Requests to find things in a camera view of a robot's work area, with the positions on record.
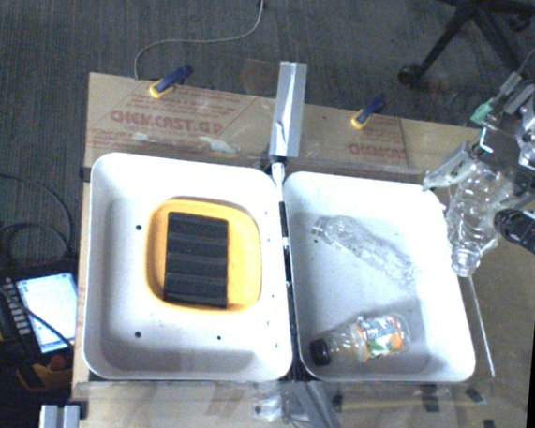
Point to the white plastic tray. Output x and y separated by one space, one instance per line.
348 301
119 241

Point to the black ribbed block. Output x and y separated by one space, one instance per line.
197 260

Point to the black cylinder on white bracket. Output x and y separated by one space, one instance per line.
518 228

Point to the orange juice bottle black cap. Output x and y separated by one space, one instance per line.
368 339

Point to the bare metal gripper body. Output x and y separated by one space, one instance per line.
509 142

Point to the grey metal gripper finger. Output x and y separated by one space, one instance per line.
451 167
530 186

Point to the clear plastic bottle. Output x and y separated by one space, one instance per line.
474 219
367 251

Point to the brown cardboard board red print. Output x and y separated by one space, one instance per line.
173 121

